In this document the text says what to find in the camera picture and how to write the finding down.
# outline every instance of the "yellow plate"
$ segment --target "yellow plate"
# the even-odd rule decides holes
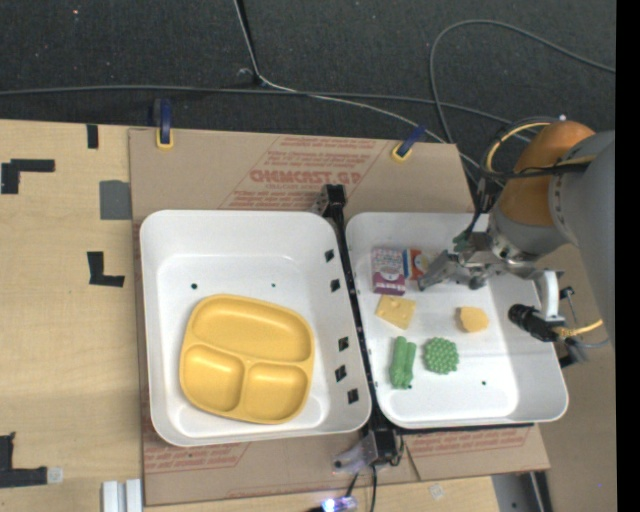
[[[207,412],[284,423],[304,407],[315,340],[295,311],[249,297],[213,295],[191,313],[180,352],[180,386]]]

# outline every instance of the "yellow sponge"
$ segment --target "yellow sponge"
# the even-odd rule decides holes
[[[406,329],[411,323],[416,310],[416,301],[382,295],[376,308],[376,316],[392,323],[400,329]]]
[[[462,329],[467,332],[484,331],[489,327],[489,317],[480,308],[471,306],[458,308],[458,319]]]

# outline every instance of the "white tray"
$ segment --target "white tray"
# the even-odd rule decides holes
[[[330,434],[367,421],[371,397],[340,252],[326,220],[306,212],[162,211],[143,222],[140,245],[151,418],[167,442],[195,446]],[[332,291],[334,280],[340,288]],[[182,393],[178,364],[187,321],[201,299],[218,293],[290,308],[313,329],[311,390],[291,421],[223,418],[196,408]],[[338,382],[342,366],[346,376]]]
[[[559,418],[568,405],[567,390],[551,343],[542,343],[507,318],[515,303],[539,307],[533,284],[512,275],[489,280],[472,291],[452,282],[424,292],[410,281],[405,298],[417,302],[406,331],[375,315],[380,295],[371,283],[371,250],[376,246],[415,247],[434,256],[452,249],[451,240],[471,220],[466,214],[362,213],[347,226],[347,244],[355,273],[358,302],[376,396],[383,414],[408,429],[544,422]],[[464,333],[455,309],[477,306],[489,328]],[[393,342],[399,335],[418,345],[411,389],[396,390],[388,376]],[[456,372],[438,375],[425,369],[422,346],[440,336],[457,344]]]

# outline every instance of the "blue clip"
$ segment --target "blue clip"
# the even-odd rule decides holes
[[[426,131],[427,129],[424,126],[416,126],[411,132],[411,135],[409,135],[404,142],[401,142],[393,148],[393,151],[391,151],[391,158],[398,163],[404,162],[409,158],[409,155],[411,155],[411,146],[418,142],[418,139],[420,139]]]
[[[156,145],[160,149],[171,149],[173,137],[171,136],[171,102],[167,99],[160,100],[160,112],[158,120],[159,128],[156,131]]]

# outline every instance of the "cardboard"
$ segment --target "cardboard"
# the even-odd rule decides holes
[[[154,129],[129,130],[134,267],[142,389],[146,505],[345,489],[332,458],[359,433],[199,448],[168,445],[149,417],[139,229],[163,209],[309,210],[322,186],[345,185],[347,220],[365,211],[464,212],[472,202],[455,146],[417,143],[403,163],[398,141],[174,130],[161,150]],[[522,470],[548,460],[537,426],[404,436],[399,466],[381,485]]]

